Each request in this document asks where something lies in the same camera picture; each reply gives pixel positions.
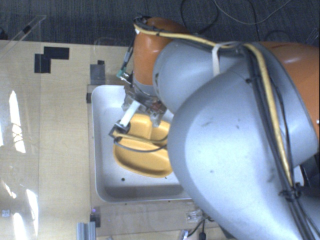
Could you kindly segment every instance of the teal connector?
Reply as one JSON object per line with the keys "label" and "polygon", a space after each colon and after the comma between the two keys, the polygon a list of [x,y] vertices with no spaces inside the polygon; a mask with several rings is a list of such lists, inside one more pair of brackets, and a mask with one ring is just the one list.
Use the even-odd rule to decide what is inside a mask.
{"label": "teal connector", "polygon": [[126,67],[126,66],[122,67],[122,68],[118,71],[118,73],[116,74],[116,77],[117,77],[117,78],[121,78],[121,77],[124,75],[124,73],[126,72],[126,70],[127,70],[127,67]]}

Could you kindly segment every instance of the sink basin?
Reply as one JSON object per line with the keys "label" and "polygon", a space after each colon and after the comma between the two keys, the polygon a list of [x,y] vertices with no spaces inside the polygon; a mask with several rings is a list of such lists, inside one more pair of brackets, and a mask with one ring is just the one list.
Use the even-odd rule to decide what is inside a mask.
{"label": "sink basin", "polygon": [[[112,203],[190,199],[174,172],[164,177],[149,177],[125,169],[115,160],[109,131],[124,115],[121,108],[124,98],[121,85],[101,85],[92,92],[97,194]],[[163,120],[170,123],[172,118],[168,111]]]}

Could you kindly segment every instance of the table surface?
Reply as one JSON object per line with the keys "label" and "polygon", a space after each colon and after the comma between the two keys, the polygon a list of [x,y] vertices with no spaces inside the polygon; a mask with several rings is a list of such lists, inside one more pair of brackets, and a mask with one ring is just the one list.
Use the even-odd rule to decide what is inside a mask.
{"label": "table surface", "polygon": [[[51,73],[36,74],[35,54],[43,54],[44,47],[69,48],[69,59],[52,59]],[[12,197],[12,193],[20,194],[21,190],[26,190],[20,186],[26,179],[29,188],[34,189],[38,212],[38,225],[33,225],[37,233],[28,235],[29,231],[26,230],[26,234],[30,236],[26,239],[76,239],[77,223],[89,222],[93,206],[99,206],[102,213],[107,215],[102,221],[102,227],[97,228],[98,240],[105,240],[110,235],[114,240],[175,240],[180,231],[172,228],[166,230],[168,220],[164,216],[171,214],[174,218],[178,210],[181,218],[177,225],[186,225],[187,229],[194,228],[196,223],[186,223],[186,216],[181,209],[194,209],[195,205],[190,200],[185,203],[152,202],[128,206],[105,203],[97,197],[93,184],[93,148],[89,141],[92,137],[91,122],[88,119],[90,105],[86,102],[90,64],[97,64],[97,60],[102,58],[105,61],[106,82],[119,84],[114,75],[122,64],[126,50],[126,47],[116,46],[23,41],[0,60],[0,72],[8,68],[19,72],[21,65],[27,71],[25,78],[21,77],[22,74],[16,81],[20,88],[23,86],[28,109],[28,113],[21,112],[20,116],[27,115],[29,129],[35,129],[32,136],[38,136],[38,139],[28,139],[27,133],[22,129],[25,144],[36,147],[33,149],[33,156],[19,154],[11,155],[8,159],[9,156],[2,151],[6,145],[0,142],[0,208],[11,210],[9,217],[0,218],[0,238],[13,240],[17,237],[17,231],[12,227],[15,221],[13,211],[21,215],[28,213],[26,204],[19,203],[18,197]],[[131,69],[132,63],[128,65],[128,70]],[[8,169],[12,165],[17,168],[14,176]],[[20,186],[22,189],[13,187],[9,192],[3,186]],[[149,221],[150,227],[143,225],[145,220]],[[208,240],[226,239],[216,223],[207,223],[207,226]],[[150,232],[152,228],[162,230]],[[198,234],[194,234],[190,239],[197,237]]]}

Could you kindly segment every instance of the carpeted floor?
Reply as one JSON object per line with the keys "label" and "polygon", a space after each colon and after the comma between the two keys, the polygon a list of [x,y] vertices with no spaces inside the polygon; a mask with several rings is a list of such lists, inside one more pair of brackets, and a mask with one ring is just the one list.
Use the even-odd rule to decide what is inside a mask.
{"label": "carpeted floor", "polygon": [[[93,44],[104,38],[107,44],[127,46],[134,36],[132,20],[138,14],[165,17],[197,32],[215,17],[203,33],[214,41],[291,41],[305,43],[315,29],[319,33],[320,0],[292,0],[258,25],[245,25],[219,11],[212,0],[0,0],[0,27],[12,38],[33,15],[46,15],[41,24],[45,42]],[[288,0],[216,0],[240,21],[261,21]],[[28,40],[38,41],[36,34]],[[319,46],[319,38],[309,43]]]}

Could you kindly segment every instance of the yellow tray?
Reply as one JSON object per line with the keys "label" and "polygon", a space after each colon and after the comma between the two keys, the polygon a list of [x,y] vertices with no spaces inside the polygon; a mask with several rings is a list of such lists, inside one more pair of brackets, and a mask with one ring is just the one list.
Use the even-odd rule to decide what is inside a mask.
{"label": "yellow tray", "polygon": [[[152,127],[149,117],[144,114],[135,114],[130,121],[128,135],[142,137],[148,140],[162,140],[168,135],[170,124],[161,121],[159,127]],[[119,143],[128,148],[136,150],[154,150],[167,143],[148,143],[139,140],[122,138]],[[115,161],[123,168],[144,176],[163,178],[172,173],[168,152],[160,149],[154,152],[142,153],[124,149],[113,145],[113,156]]]}

